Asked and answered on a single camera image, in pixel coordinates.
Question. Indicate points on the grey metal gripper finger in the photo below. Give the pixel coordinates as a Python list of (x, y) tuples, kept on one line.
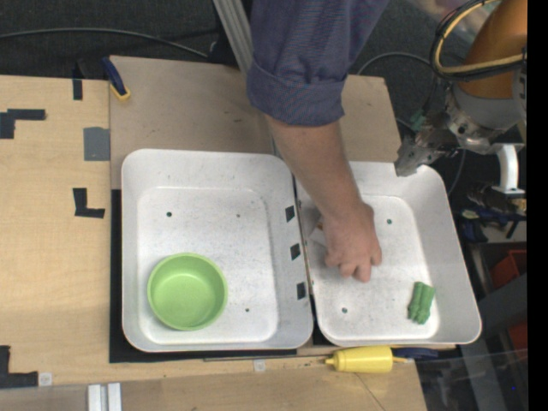
[(423, 156), (404, 161)]

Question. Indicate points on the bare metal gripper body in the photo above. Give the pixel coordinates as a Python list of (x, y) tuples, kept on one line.
[(466, 133)]

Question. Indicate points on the person's forearm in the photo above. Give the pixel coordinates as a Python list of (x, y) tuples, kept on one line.
[(317, 161)]

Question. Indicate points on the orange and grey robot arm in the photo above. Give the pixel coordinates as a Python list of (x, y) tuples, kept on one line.
[(498, 37)]

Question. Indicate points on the person's hand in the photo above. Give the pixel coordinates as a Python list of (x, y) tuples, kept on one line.
[(353, 242)]

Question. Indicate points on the white plastic tray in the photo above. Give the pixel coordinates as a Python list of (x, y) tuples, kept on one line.
[(394, 255), (205, 238)]

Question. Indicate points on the green toy vegetable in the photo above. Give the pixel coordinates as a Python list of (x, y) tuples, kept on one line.
[(421, 302)]

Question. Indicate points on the yellow squeeze bottle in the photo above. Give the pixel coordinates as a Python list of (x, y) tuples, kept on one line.
[(364, 359)]

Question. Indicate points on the brown cardboard board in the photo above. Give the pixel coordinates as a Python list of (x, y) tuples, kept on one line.
[(180, 109)]

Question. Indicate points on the green bowl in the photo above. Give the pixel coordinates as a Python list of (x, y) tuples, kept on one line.
[(187, 291)]

